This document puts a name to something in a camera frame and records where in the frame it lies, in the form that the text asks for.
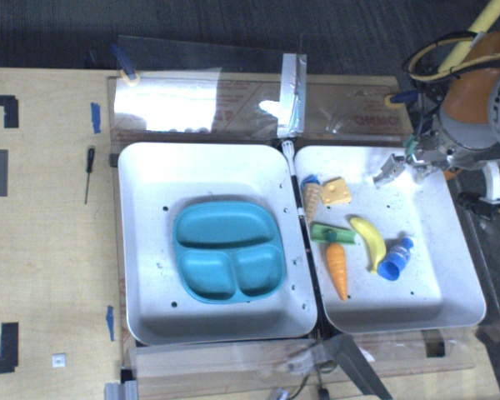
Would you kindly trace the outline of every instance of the screwdriver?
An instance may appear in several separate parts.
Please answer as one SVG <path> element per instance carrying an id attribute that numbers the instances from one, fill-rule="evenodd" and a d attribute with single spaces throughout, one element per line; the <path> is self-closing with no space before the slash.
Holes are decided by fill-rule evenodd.
<path id="1" fill-rule="evenodd" d="M 87 204 L 87 195 L 89 194 L 89 178 L 93 171 L 94 147 L 89 147 L 87 151 L 87 186 L 85 187 L 85 204 Z"/>

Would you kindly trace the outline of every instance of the wooden table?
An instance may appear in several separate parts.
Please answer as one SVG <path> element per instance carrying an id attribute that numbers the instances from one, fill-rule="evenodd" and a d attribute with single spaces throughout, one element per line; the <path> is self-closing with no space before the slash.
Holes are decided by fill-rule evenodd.
<path id="1" fill-rule="evenodd" d="M 19 101 L 19 128 L 4 128 L 7 197 L 0 197 L 0 327 L 19 324 L 15 372 L 0 374 L 0 398 L 102 399 L 123 362 L 113 173 L 108 164 L 108 77 L 113 71 L 0 68 L 0 95 Z M 91 103 L 102 110 L 95 134 Z M 86 154 L 95 146 L 87 205 Z M 113 307 L 115 339 L 106 311 Z M 485 347 L 472 338 L 475 367 L 384 377 L 395 398 L 500 398 Z M 53 354 L 66 354 L 53 367 Z M 359 391 L 329 386 L 335 398 Z M 215 398 L 268 398 L 270 391 Z M 301 399 L 316 398 L 313 388 Z"/>

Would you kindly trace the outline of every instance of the toy sink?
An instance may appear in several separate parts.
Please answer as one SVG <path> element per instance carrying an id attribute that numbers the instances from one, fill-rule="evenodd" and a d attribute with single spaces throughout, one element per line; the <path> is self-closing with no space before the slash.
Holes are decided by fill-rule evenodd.
<path id="1" fill-rule="evenodd" d="M 485 313 L 443 175 L 417 185 L 406 171 L 374 187 L 372 177 L 401 151 L 311 146 L 295 156 L 298 180 L 345 178 L 352 194 L 349 204 L 319 205 L 315 223 L 351 228 L 348 219 L 359 216 L 378 227 L 389 246 L 405 234 L 415 238 L 411 261 L 395 282 L 368 271 L 368 249 L 359 236 L 345 245 L 347 301 L 328 275 L 327 244 L 311 242 L 321 317 L 346 333 L 472 326 Z M 318 310 L 310 262 L 288 163 L 278 150 L 138 142 L 121 153 L 118 173 L 127 321 L 138 341 L 297 338 L 312 331 Z M 231 232 L 237 219 L 250 228 Z M 218 221 L 225 227 L 220 233 Z M 212 272 L 217 276 L 208 277 Z"/>

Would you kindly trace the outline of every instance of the dark floor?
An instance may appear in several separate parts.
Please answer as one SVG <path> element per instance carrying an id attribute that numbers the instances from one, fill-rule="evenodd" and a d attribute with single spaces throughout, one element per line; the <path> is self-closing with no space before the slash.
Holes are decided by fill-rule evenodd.
<path id="1" fill-rule="evenodd" d="M 289 52 L 302 35 L 310 73 L 390 75 L 407 89 L 403 60 L 434 38 L 467 29 L 488 1 L 0 0 L 0 67 L 84 68 L 94 48 L 101 66 L 115 68 L 109 48 L 120 35 Z M 483 187 L 474 175 L 460 182 Z M 460 216 L 467 240 L 479 245 L 491 328 L 500 322 L 500 224 Z M 487 339 L 500 380 L 500 342 Z"/>

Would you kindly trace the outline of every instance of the yellow pole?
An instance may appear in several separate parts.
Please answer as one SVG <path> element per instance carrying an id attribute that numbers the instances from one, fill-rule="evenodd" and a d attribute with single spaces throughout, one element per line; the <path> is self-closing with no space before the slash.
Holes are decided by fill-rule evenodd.
<path id="1" fill-rule="evenodd" d="M 476 21 L 470 26 L 468 31 L 472 31 L 473 33 L 486 33 L 499 17 L 500 0 L 491 0 L 476 18 Z M 450 69 L 450 67 L 462 63 L 469 51 L 470 42 L 459 42 L 439 66 L 438 71 L 446 71 Z"/>

